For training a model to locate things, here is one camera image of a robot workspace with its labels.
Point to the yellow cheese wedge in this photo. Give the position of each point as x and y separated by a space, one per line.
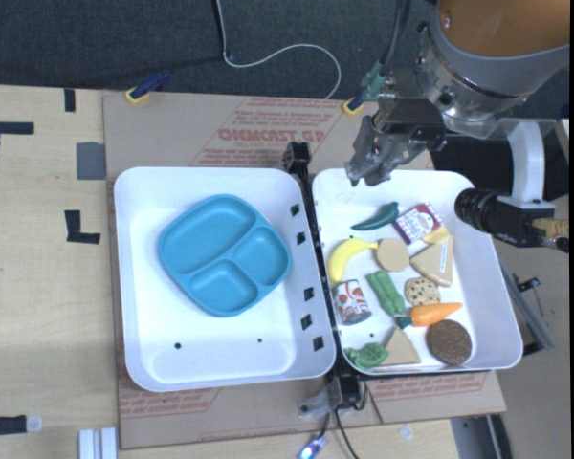
437 235

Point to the blue divided plate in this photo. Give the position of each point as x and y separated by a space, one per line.
220 256

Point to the green asparagus bundle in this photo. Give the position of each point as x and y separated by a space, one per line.
386 292

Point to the orange carrot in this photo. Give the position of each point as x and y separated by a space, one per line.
433 313

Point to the brown cardboard board red print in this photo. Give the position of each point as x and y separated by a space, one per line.
210 127

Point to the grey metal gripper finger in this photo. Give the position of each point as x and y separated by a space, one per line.
362 153
387 160

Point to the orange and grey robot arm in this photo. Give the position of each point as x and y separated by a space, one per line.
502 12

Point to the brown round biscuit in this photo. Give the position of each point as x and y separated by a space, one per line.
449 342

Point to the green chili pepper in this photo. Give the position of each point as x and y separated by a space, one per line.
375 218

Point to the chocolate chip cookie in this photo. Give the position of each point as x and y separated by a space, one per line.
422 291

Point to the beige triangular sandwich slice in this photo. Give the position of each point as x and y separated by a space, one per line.
435 263

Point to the red and white carton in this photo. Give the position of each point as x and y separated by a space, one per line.
416 223

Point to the tan round biscuit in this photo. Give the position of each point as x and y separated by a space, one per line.
392 255

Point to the green broccoli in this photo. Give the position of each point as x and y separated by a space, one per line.
367 356

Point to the yellow banana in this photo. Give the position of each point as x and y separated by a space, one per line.
342 256

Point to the white plastic tray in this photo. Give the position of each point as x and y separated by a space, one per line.
478 313
220 347

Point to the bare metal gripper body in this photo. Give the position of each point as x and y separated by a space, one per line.
411 113

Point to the thin black rod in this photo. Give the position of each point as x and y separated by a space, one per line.
318 237

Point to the red and white can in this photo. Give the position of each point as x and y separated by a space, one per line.
352 301

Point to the tan triangular bread wedge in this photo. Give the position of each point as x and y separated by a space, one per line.
401 349

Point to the black cylinder on white bracket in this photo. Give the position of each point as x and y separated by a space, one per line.
516 220

